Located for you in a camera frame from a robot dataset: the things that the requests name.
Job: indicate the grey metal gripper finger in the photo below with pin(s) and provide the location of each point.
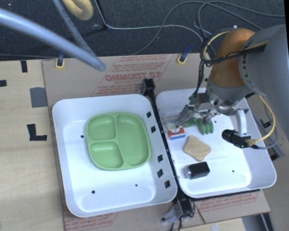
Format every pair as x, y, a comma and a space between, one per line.
184, 115
208, 117

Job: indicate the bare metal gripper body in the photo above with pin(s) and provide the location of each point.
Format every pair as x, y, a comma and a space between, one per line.
202, 103

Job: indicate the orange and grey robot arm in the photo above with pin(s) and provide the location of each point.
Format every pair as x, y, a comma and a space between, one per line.
257, 71

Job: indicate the green toy vegetable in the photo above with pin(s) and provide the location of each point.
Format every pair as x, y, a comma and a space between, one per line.
205, 128

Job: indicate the white and yellow packet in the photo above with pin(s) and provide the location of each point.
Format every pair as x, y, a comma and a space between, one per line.
169, 120

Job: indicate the red white blue carton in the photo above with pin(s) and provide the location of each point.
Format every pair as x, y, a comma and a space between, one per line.
176, 133

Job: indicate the tan toy bread slice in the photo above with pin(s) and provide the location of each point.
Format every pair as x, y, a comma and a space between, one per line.
196, 148

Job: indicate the white plastic tray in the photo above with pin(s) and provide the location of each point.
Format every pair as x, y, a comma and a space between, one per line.
223, 173
116, 188

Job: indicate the green divided plate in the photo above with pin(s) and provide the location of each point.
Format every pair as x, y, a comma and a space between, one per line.
131, 139

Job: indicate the brown cardboard board red print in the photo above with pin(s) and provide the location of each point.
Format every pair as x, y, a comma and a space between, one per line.
80, 78

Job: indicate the black cylinder on white bracket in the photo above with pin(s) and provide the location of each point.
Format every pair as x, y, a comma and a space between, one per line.
240, 138

